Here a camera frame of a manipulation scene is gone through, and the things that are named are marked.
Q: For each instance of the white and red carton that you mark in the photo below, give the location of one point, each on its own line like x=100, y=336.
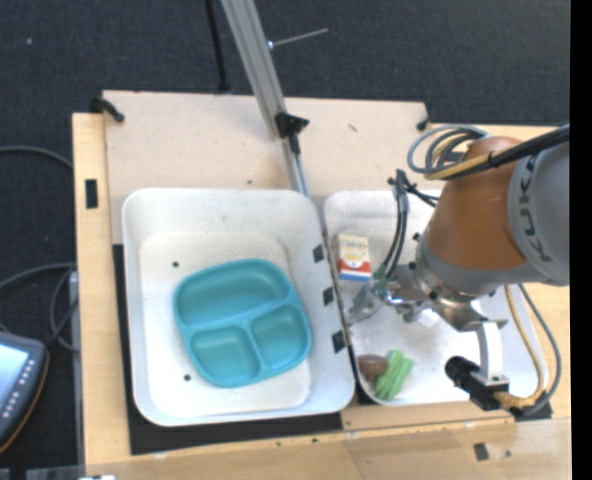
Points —
x=353, y=258

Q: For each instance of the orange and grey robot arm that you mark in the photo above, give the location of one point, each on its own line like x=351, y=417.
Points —
x=476, y=218

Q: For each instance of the green toy vegetable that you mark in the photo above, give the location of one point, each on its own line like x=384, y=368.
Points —
x=393, y=375

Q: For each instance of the brown doughnut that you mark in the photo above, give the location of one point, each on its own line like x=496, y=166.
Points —
x=372, y=366

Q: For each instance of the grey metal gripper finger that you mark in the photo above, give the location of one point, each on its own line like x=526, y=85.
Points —
x=418, y=315
x=363, y=307

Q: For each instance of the black cylinder on white bracket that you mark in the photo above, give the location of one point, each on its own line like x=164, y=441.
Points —
x=476, y=375

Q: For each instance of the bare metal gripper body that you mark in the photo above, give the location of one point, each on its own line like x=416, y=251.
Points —
x=426, y=295

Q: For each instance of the blue divided plate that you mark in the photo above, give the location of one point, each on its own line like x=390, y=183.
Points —
x=241, y=325

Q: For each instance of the white plastic tray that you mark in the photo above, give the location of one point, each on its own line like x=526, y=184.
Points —
x=151, y=293
x=426, y=363

